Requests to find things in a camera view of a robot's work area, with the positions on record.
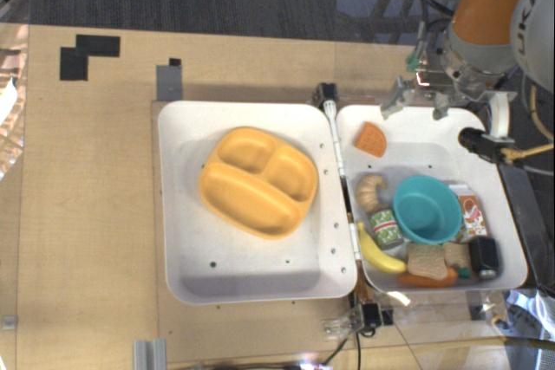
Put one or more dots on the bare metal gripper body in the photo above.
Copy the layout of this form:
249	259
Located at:
451	79

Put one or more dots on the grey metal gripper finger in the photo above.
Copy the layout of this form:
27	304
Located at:
441	105
393	98

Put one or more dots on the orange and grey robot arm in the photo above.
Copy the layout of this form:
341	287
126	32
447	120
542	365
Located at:
490	4

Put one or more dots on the orange waffle slice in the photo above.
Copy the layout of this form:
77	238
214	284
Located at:
371	139

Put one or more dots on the white plastic tray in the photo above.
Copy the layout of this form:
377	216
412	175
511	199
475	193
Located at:
256	203
433	151

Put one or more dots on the thin black and white rod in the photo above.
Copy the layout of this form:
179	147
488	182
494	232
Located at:
338	160

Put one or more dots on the beige croissant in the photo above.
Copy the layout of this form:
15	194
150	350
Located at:
369	190

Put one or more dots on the teal bowl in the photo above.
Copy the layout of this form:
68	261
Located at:
427	210

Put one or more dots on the orange and white carton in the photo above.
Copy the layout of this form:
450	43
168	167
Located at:
472	212

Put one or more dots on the green and red can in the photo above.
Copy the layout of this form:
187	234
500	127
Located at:
386	229

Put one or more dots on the brown bread slice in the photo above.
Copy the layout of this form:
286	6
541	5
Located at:
457	255
427	262

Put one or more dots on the yellow banana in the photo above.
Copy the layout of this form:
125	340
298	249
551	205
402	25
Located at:
377	253

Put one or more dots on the black rectangular box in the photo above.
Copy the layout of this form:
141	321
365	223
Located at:
485	256

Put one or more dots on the orange divided plate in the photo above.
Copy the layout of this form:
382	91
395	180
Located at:
259	182

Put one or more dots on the orange carrot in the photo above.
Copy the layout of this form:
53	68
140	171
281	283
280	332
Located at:
427	281

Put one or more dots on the pale wood board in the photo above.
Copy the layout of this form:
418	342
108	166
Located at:
86	203

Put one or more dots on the black cylinder on white bracket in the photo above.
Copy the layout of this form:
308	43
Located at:
483	138

